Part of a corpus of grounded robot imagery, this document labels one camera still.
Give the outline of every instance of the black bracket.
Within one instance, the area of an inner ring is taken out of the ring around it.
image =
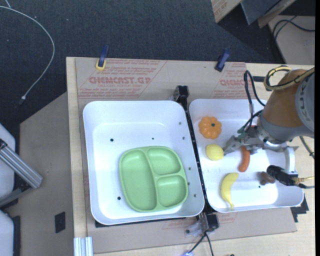
[[[15,216],[11,219],[13,221],[13,256],[20,256],[21,218],[20,216]]]
[[[191,117],[190,117],[190,114],[188,111],[188,103],[187,103],[188,96],[189,96],[189,89],[188,89],[187,85],[178,85],[173,92],[173,99],[177,103],[180,103],[182,105],[184,112],[185,112],[185,117],[186,117],[186,120],[188,123],[188,128],[189,128],[189,133],[191,136],[195,160],[196,160],[196,164],[198,167],[198,172],[199,172],[200,181],[201,181],[201,185],[202,185],[202,192],[203,192],[204,202],[205,202],[204,203],[204,212],[206,214],[210,214],[210,213],[214,213],[216,211],[210,206],[208,199],[207,199],[207,192],[206,192],[206,188],[205,188],[204,178],[202,176],[202,169],[201,169],[201,165],[200,165],[200,159],[199,159],[198,147],[197,147],[197,143],[196,143],[195,131],[194,131],[194,127],[192,125],[192,120],[191,120]]]
[[[63,211],[54,216],[55,233],[66,229],[66,213]]]
[[[307,211],[309,211],[309,207],[307,204],[306,196],[304,196],[302,203],[300,206],[291,207],[292,216],[294,219],[294,222],[298,222],[298,214],[306,214]]]

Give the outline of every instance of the white wire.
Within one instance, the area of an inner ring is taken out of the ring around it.
[[[9,2],[7,0],[5,0],[6,3],[8,4],[9,7],[5,7],[5,6],[1,6],[0,5],[0,8],[3,8],[3,9],[7,9],[7,10],[10,10],[10,11],[13,11],[17,14],[20,14],[20,15],[23,15],[25,17],[27,17],[28,19],[34,21],[35,23],[37,23],[43,30],[44,32],[48,35],[48,37],[50,38],[51,40],[51,43],[52,43],[52,56],[51,56],[51,59],[48,63],[48,65],[46,66],[45,70],[42,72],[42,74],[39,76],[39,78],[30,86],[30,88],[26,91],[26,93],[21,97],[21,100],[20,100],[20,103],[19,104],[22,104],[26,97],[27,97],[27,94],[31,91],[31,89],[36,85],[36,83],[43,77],[43,75],[46,73],[46,71],[48,70],[49,66],[51,65],[53,59],[54,59],[54,56],[55,56],[55,51],[56,51],[56,47],[55,47],[55,42],[53,41],[51,35],[49,34],[49,32],[38,22],[36,21],[34,18],[31,18],[30,16],[18,11],[18,10],[15,10],[15,9],[12,9]]]
[[[5,2],[9,6],[9,8],[11,8],[10,3],[8,2],[8,0],[5,0]]]

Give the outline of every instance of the wooden table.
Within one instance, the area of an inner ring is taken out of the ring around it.
[[[83,180],[83,163],[81,153],[81,135],[79,122],[79,106],[77,94],[77,73],[76,73],[76,57],[66,58],[67,70],[67,97],[68,97],[68,113],[69,113],[69,135],[70,135],[70,156],[71,156],[71,175],[72,175],[72,200],[73,200],[73,223],[74,223],[74,237],[84,238],[88,236],[86,223],[86,209],[85,209],[85,193]],[[189,68],[192,67],[191,61],[176,61],[177,66],[185,68],[186,74]],[[193,62],[194,66],[203,65],[199,61]],[[215,62],[205,62],[213,69]],[[264,77],[266,73],[277,67],[276,64],[256,64],[247,63],[246,68],[253,76]],[[291,68],[309,69],[311,66],[307,65],[289,65]],[[271,79],[271,83],[278,81],[283,74],[276,74]],[[267,100],[270,93],[262,86],[261,82],[256,83],[256,90],[261,99]],[[306,138],[306,142],[314,149],[314,139]],[[296,169],[300,177],[309,177],[314,175],[314,161],[308,156],[307,151],[300,142],[295,138],[292,145],[299,146],[296,155]],[[298,216],[298,223],[296,223],[297,232],[282,233],[274,235],[264,235],[256,237],[243,237],[232,240],[217,240],[212,243],[214,255],[226,256],[234,254],[235,256],[256,256],[256,255],[315,255],[315,190],[305,189],[305,198],[308,203],[309,211],[307,214]],[[122,256],[128,255],[183,255],[193,244],[181,244],[171,246],[161,246],[155,248],[134,249],[128,251],[117,251],[109,253],[100,253],[99,256]],[[210,248],[206,240],[199,244],[194,251],[196,255],[210,255]]]

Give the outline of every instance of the black cable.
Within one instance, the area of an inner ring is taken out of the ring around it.
[[[257,117],[257,116],[259,116],[259,115],[261,114],[261,112],[262,112],[262,110],[254,113],[254,115],[238,130],[238,133],[241,134],[242,132],[239,132],[239,131],[240,131],[241,129],[245,129],[245,128],[247,127],[247,125],[248,125],[249,123],[251,123],[252,120],[253,120],[255,117]]]
[[[304,184],[302,184],[302,183],[299,183],[299,184],[298,184],[298,187],[299,187],[299,188],[302,188],[302,189],[314,189],[314,188],[315,188],[314,185],[313,185],[313,186],[306,186],[306,185],[304,185]]]
[[[201,241],[205,238],[205,235],[203,235],[200,240],[198,242],[196,242],[196,244],[192,247],[191,250],[189,250],[187,253],[191,253],[194,249],[196,249],[196,247],[201,243]]]
[[[252,85],[252,89],[253,89],[253,93],[254,93],[254,96],[256,98],[256,100],[262,105],[262,106],[265,106],[265,104],[260,100],[260,98],[258,97],[258,94],[257,94],[257,91],[256,91],[256,86],[255,86],[255,81],[251,75],[251,73],[247,70],[245,73],[244,73],[244,83],[248,83],[248,77],[250,78],[251,80],[251,85]]]
[[[207,234],[207,231],[204,232],[204,235],[206,236],[206,238],[208,239],[208,242],[209,242],[209,246],[210,246],[210,251],[211,251],[211,255],[214,256],[214,250],[212,249],[212,245],[211,245],[211,242],[210,242],[210,238]]]
[[[247,70],[243,75],[244,89],[245,89],[245,93],[246,93],[246,96],[247,96],[249,104],[250,104],[250,115],[251,115],[251,117],[249,119],[250,120],[249,126],[248,126],[248,128],[245,129],[246,132],[250,129],[250,127],[252,125],[253,114],[254,114],[253,113],[254,110],[253,110],[252,100],[251,100],[251,96],[250,96],[250,92],[249,92],[249,86],[248,86],[248,77],[247,77],[248,72],[249,71]]]
[[[212,245],[211,245],[209,236],[208,236],[208,234],[207,234],[207,231],[205,231],[205,232],[203,233],[203,236],[199,239],[198,242],[196,242],[196,244],[192,247],[192,249],[187,252],[187,254],[191,253],[194,249],[196,249],[196,247],[202,242],[202,240],[203,240],[205,237],[208,239],[209,246],[210,246],[210,251],[211,251],[211,255],[214,256],[214,251],[213,251],[213,249],[212,249]]]
[[[274,26],[274,28],[276,28],[276,26],[279,25],[281,22],[286,22],[281,28],[279,28],[278,32],[276,33],[276,35],[275,35],[275,37],[274,37],[274,40],[277,39],[280,30],[283,29],[284,26],[286,26],[288,23],[290,23],[290,24],[294,25],[296,28],[301,29],[301,30],[306,31],[306,32],[316,32],[315,29],[308,29],[308,28],[299,26],[298,24],[292,22],[292,20],[293,20],[295,17],[293,17],[292,19],[282,19],[282,20],[279,20],[279,21],[276,23],[276,25]]]
[[[299,137],[302,144],[304,145],[305,149],[308,151],[309,156],[312,157],[313,159],[315,159],[315,152],[312,152],[311,149],[309,148],[309,146],[307,145],[305,138],[303,136]]]
[[[297,25],[296,23],[292,22],[293,19],[295,19],[299,14],[295,15],[294,17],[292,17],[291,19],[282,19],[282,20],[279,20],[274,28],[273,28],[273,31],[272,31],[272,40],[271,40],[271,48],[272,48],[272,52],[273,52],[273,57],[276,59],[276,55],[275,55],[275,44],[276,44],[276,39],[278,37],[278,34],[279,32],[287,25],[287,24],[292,24],[294,25],[295,27],[297,27],[298,29],[301,29],[303,31],[306,31],[306,32],[315,32],[316,30],[315,29],[308,29],[308,28],[304,28],[302,26],[299,26]],[[282,25],[282,27],[279,28],[279,30],[277,31],[276,33],[276,28],[277,26],[282,23],[282,22],[285,22],[285,24]]]

